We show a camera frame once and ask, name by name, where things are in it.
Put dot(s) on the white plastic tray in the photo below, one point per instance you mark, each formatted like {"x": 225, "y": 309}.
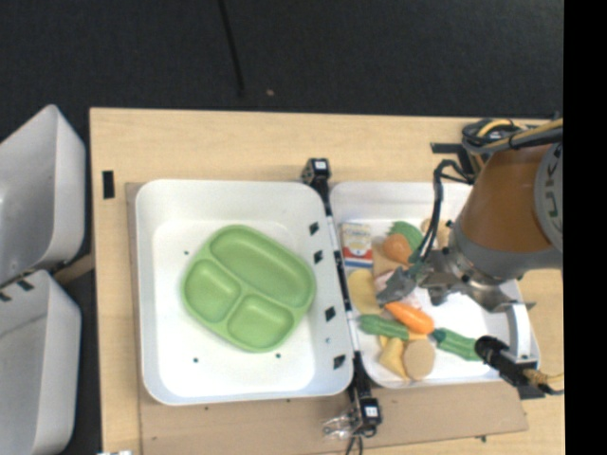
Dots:
{"x": 166, "y": 301}
{"x": 465, "y": 320}

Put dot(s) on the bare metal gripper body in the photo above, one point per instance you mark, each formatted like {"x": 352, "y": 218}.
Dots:
{"x": 450, "y": 273}

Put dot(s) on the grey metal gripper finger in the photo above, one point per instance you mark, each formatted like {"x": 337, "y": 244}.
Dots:
{"x": 441, "y": 296}
{"x": 398, "y": 286}

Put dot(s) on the yellow cheese wedge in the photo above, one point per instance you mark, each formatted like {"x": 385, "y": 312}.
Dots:
{"x": 393, "y": 357}

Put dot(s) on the short orange carrot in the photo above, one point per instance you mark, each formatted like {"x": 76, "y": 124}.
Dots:
{"x": 397, "y": 247}

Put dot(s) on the tan bread slice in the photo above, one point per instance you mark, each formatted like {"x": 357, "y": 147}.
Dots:
{"x": 383, "y": 263}

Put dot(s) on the pink ham slice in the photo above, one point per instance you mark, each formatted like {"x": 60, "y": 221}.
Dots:
{"x": 385, "y": 282}

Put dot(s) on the brown round biscuit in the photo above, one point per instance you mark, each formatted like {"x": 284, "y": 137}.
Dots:
{"x": 419, "y": 359}

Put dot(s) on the black cylinder on white bracket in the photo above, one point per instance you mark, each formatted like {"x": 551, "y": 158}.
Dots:
{"x": 498, "y": 353}

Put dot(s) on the white blue red carton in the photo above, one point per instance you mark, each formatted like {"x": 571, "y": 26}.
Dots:
{"x": 356, "y": 244}

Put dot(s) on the long orange carrot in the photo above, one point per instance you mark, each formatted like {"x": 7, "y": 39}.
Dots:
{"x": 412, "y": 318}

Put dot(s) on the green toy cucumber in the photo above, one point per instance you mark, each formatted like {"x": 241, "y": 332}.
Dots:
{"x": 381, "y": 326}

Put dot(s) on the beige round toy food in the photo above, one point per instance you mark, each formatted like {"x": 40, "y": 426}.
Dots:
{"x": 446, "y": 232}

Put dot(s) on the thin black and white rod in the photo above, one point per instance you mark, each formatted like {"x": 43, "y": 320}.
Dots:
{"x": 342, "y": 273}

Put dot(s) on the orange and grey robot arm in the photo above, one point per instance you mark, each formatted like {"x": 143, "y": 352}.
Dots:
{"x": 502, "y": 206}

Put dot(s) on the green divided plate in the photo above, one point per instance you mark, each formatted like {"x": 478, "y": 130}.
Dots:
{"x": 246, "y": 287}

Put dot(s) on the pale yellow oval slice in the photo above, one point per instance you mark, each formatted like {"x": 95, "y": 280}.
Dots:
{"x": 362, "y": 292}

